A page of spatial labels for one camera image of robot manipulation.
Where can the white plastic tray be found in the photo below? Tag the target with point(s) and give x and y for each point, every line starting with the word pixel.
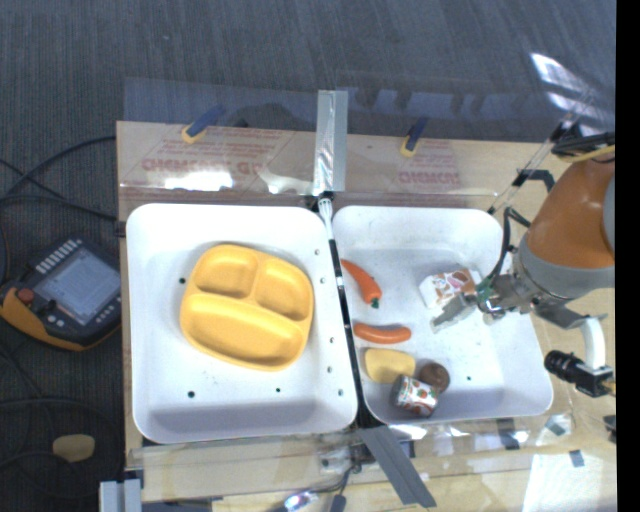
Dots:
pixel 165 350
pixel 480 370

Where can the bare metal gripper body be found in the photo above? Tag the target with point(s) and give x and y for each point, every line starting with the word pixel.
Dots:
pixel 510 292

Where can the black cylinder on white bracket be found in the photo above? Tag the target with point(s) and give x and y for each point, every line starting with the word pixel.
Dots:
pixel 575 370

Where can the pale yellow bread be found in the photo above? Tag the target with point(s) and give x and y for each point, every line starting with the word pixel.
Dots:
pixel 74 447

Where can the yellow divided plate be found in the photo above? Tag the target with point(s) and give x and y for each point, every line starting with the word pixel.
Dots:
pixel 245 310

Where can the orange carrot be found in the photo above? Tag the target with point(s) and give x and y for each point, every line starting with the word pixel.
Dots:
pixel 364 280

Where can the orange sausage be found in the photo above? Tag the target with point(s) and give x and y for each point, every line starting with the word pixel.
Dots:
pixel 382 333

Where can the brown doughnut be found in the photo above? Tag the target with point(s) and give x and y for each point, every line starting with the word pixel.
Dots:
pixel 436 374

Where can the white can with red print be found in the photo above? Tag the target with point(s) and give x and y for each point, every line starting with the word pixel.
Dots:
pixel 415 395

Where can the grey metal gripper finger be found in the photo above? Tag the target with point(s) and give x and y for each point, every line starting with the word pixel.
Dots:
pixel 462 302
pixel 447 322

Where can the white and brown carton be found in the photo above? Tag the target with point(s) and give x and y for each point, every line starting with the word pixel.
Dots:
pixel 445 285

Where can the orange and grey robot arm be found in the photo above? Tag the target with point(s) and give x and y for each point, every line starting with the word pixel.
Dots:
pixel 570 225

